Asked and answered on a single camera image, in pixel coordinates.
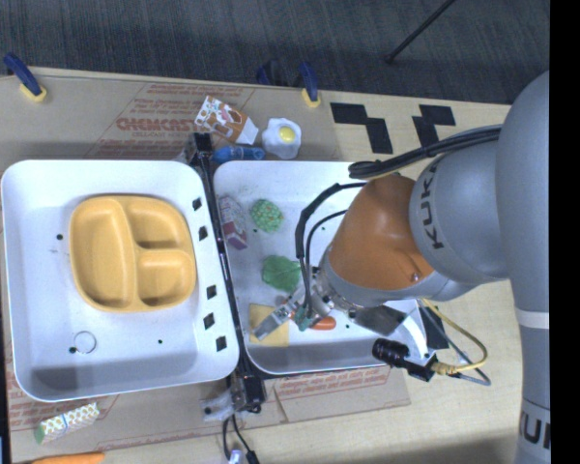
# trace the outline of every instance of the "black metal bar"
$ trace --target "black metal bar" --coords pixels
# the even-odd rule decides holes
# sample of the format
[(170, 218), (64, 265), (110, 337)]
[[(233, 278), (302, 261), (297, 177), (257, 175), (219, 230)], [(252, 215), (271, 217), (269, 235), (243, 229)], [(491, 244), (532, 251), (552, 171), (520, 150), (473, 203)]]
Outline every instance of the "black metal bar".
[(385, 62), (391, 64), (393, 59), (401, 53), (406, 46), (408, 46), (419, 34), (421, 34), (427, 26), (429, 26), (432, 22), (434, 22), (440, 14), (442, 14), (450, 5), (455, 2), (455, 0), (447, 0), (443, 5), (441, 5), (430, 17), (428, 17), (421, 26), (417, 28), (415, 32), (413, 32), (406, 40), (402, 42), (400, 46), (398, 46), (394, 51), (392, 51), (389, 55), (385, 56)]

